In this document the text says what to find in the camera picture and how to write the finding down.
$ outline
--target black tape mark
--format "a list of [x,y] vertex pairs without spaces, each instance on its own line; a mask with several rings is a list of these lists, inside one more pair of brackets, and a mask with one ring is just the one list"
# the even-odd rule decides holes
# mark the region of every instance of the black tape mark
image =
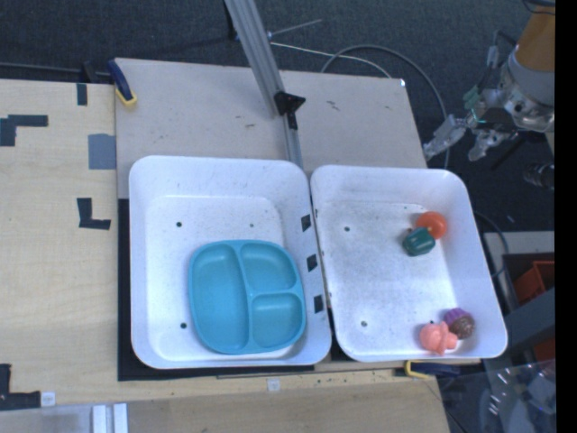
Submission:
[[88,136],[88,168],[114,170],[116,168],[116,138],[110,134]]
[[16,145],[16,125],[8,119],[0,119],[0,146]]
[[307,268],[309,271],[313,271],[317,267],[318,263],[316,261],[316,255],[310,255],[307,258]]
[[16,126],[48,126],[47,115],[9,115],[8,120]]
[[0,146],[16,145],[17,126],[48,126],[47,115],[9,115],[0,119]]
[[92,198],[77,198],[80,224],[78,227],[90,229],[110,229],[110,220],[95,220],[92,218]]
[[303,227],[303,232],[307,231],[309,227],[311,227],[310,215],[305,215],[300,218],[300,224]]
[[317,295],[315,297],[315,313],[320,313],[323,309],[325,309],[325,303],[323,302],[323,296]]
[[76,84],[76,102],[79,106],[88,106],[88,88],[85,83]]
[[10,393],[10,364],[0,364],[0,410],[39,408],[41,393]]

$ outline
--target pink toy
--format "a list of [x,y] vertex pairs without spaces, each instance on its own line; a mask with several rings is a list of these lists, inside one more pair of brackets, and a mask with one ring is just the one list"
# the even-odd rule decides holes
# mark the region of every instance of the pink toy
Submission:
[[433,351],[438,355],[444,355],[445,350],[453,350],[457,347],[457,335],[449,332],[449,326],[442,321],[441,324],[426,324],[419,333],[421,345],[425,350]]

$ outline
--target red object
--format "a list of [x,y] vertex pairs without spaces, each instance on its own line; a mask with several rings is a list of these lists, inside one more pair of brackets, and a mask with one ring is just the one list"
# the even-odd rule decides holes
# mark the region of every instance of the red object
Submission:
[[554,277],[555,262],[533,262],[531,269],[513,282],[519,305],[545,293]]
[[[535,261],[531,269],[514,282],[513,287],[517,294],[519,305],[525,305],[554,286],[555,262]],[[555,359],[555,338],[549,338],[533,347],[537,361]]]
[[434,239],[440,239],[447,231],[447,220],[439,212],[425,212],[417,218],[417,227],[425,227]]

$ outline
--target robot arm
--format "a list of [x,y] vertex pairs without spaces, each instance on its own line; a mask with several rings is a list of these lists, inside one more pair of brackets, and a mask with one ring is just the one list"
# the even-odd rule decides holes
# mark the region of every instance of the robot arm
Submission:
[[[554,0],[539,3],[515,48],[500,68],[497,45],[490,48],[488,72],[481,83],[465,95],[469,110],[463,119],[449,115],[423,146],[427,160],[459,141],[467,130],[476,135],[469,159],[476,161],[490,147],[502,143],[518,130],[539,133],[554,130]],[[499,69],[495,88],[483,85],[493,69]]]

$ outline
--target gray tape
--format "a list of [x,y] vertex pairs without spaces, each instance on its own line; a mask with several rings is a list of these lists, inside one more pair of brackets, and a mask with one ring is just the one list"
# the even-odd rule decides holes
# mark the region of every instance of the gray tape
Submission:
[[88,136],[88,168],[114,170],[116,168],[116,137],[110,134]]

